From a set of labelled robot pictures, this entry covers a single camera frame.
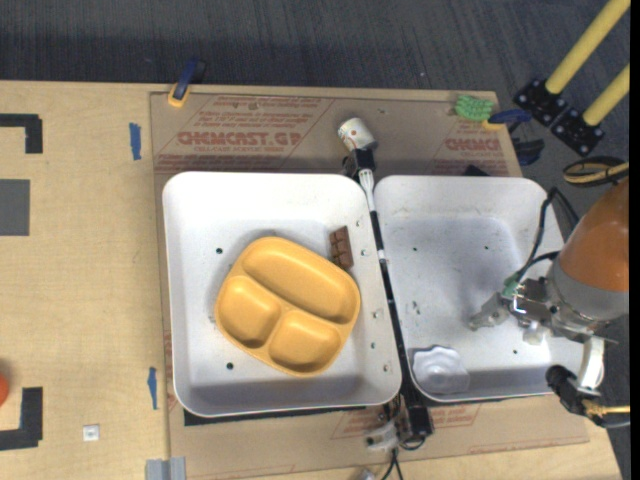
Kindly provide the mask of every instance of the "yellow rod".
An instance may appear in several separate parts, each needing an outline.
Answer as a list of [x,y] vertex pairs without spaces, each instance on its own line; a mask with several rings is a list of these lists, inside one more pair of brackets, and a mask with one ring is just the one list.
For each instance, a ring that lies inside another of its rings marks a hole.
[[547,79],[545,88],[551,94],[562,92],[630,6],[631,0],[609,0],[605,4],[598,16],[578,39],[578,42],[573,45],[573,48]]
[[611,112],[622,98],[629,92],[631,80],[631,64],[618,73],[602,94],[582,114],[582,119],[589,126],[596,126]]

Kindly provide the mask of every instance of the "wooden table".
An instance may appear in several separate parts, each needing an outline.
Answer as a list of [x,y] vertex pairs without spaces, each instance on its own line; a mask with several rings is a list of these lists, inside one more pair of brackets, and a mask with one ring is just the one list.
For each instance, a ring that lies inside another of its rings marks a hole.
[[[0,113],[38,114],[45,136],[43,154],[26,154],[24,130],[0,128],[0,179],[30,180],[29,236],[0,236],[0,371],[12,386],[0,430],[18,425],[22,388],[44,393],[43,439],[1,451],[1,478],[144,478],[147,459],[171,456],[149,108],[150,92],[168,89],[0,82]],[[129,123],[141,127],[137,161]],[[157,374],[155,410],[150,368]],[[99,425],[99,440],[83,439],[87,425]],[[405,478],[425,479],[619,478],[606,431],[588,425],[587,432],[585,444],[402,468]],[[274,478],[351,479],[358,470]]]

